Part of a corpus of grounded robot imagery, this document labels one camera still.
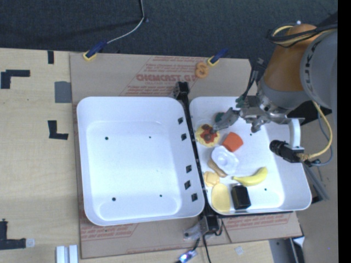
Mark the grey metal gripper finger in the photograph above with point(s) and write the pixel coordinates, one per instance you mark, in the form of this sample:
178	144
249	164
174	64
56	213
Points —
258	125
227	119

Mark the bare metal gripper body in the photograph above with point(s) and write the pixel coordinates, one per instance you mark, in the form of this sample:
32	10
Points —
253	108

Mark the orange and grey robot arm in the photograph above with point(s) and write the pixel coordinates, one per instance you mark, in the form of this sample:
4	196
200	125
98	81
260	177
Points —
285	70

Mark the orange toy carrot piece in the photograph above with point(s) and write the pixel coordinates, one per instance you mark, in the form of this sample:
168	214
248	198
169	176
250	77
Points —
232	142

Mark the white plastic tray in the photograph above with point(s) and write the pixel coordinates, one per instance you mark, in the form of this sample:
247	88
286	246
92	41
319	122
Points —
131	160
263	152

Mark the yellow and red toy pizza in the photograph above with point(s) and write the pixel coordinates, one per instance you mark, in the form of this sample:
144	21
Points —
204	139

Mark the white toy fried egg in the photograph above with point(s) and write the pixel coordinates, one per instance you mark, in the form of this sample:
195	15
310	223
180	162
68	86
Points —
225	159

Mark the tan toy bread stick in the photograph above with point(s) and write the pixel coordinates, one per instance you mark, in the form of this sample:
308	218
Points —
218	170

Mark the yellow banana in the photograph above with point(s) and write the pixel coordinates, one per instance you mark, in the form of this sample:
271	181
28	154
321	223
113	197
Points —
252	178

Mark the orange pretzel biscuit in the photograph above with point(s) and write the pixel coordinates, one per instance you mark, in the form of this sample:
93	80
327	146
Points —
202	70

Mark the yellow toy biscuit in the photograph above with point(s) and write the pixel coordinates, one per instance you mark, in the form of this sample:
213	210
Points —
211	179

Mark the black carton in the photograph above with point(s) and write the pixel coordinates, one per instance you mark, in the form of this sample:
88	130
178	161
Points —
240	197

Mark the yellow oval toy chip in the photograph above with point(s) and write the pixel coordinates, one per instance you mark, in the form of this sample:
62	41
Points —
220	198

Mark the brown cardboard board red print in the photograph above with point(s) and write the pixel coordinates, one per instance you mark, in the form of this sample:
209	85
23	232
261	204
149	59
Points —
115	75

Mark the black cylinder on white bracket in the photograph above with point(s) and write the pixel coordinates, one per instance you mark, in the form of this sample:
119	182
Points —
285	150

